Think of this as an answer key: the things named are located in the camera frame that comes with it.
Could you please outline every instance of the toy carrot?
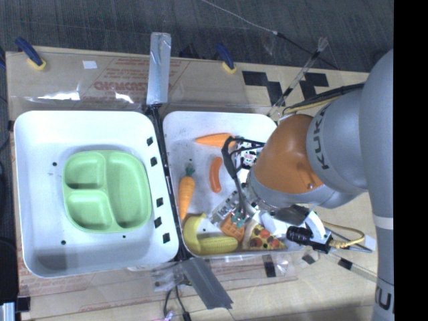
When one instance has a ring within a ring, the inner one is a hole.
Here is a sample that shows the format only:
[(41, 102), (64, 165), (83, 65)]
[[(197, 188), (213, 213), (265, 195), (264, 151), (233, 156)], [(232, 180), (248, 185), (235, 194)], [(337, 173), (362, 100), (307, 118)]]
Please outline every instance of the toy carrot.
[(179, 215), (184, 220), (192, 200), (193, 191), (195, 190), (195, 180), (192, 174), (195, 170), (191, 167), (186, 168), (186, 175), (180, 180), (179, 184)]
[(225, 141), (230, 137), (233, 136), (230, 133), (216, 133), (216, 134), (210, 134), (209, 136), (201, 136), (199, 138), (196, 138), (195, 142), (198, 144), (204, 144), (204, 145), (211, 145), (211, 146), (218, 146), (223, 147), (225, 144)]

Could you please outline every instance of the white sink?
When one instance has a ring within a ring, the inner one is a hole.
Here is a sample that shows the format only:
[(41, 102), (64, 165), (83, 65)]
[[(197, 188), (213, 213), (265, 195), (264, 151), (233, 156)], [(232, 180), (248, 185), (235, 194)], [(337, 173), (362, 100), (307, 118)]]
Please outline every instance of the white sink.
[[(15, 122), (23, 259), (45, 278), (164, 263), (179, 242), (151, 121), (137, 112), (31, 111)], [(150, 220), (135, 230), (75, 227), (62, 193), (65, 161), (86, 150), (121, 150), (141, 160), (152, 196)]]

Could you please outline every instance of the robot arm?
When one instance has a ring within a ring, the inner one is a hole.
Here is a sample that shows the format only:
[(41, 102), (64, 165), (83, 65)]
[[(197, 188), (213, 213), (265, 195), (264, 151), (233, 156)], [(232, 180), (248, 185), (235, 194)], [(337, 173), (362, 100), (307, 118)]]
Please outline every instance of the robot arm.
[(379, 245), (373, 320), (393, 320), (393, 50), (364, 88), (336, 99), (315, 117), (295, 114), (266, 142), (247, 180), (259, 207), (291, 224), (307, 214), (295, 203), (339, 207), (368, 191)]

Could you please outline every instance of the plastic sheet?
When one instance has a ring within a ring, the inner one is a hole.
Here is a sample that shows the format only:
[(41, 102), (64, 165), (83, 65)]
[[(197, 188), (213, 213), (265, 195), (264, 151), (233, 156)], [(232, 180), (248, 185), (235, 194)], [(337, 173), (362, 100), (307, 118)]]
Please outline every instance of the plastic sheet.
[[(271, 255), (253, 255), (246, 257), (225, 257), (206, 259), (207, 265), (220, 282), (235, 282), (272, 278), (277, 280), (296, 280), (296, 266), (300, 270), (304, 265), (302, 258), (313, 255), (313, 262), (319, 260), (319, 254), (307, 250), (300, 253), (273, 253)], [(169, 291), (177, 284), (188, 284), (179, 262), (165, 263), (150, 271), (154, 291)]]
[[(136, 111), (146, 104), (149, 55), (34, 48), (47, 63), (42, 71), (31, 67), (24, 53), (7, 52), (12, 120), (28, 110)], [(220, 61), (172, 58), (168, 87), (165, 113), (177, 109), (173, 105), (269, 107), (265, 96), (249, 99), (243, 76), (228, 74)]]

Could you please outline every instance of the green plate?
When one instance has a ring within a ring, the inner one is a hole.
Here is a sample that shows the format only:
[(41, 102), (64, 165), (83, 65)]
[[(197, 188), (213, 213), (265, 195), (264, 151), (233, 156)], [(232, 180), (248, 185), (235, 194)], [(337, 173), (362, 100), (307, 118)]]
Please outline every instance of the green plate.
[(82, 231), (130, 231), (150, 219), (146, 169), (127, 152), (73, 154), (64, 165), (62, 186), (67, 216)]

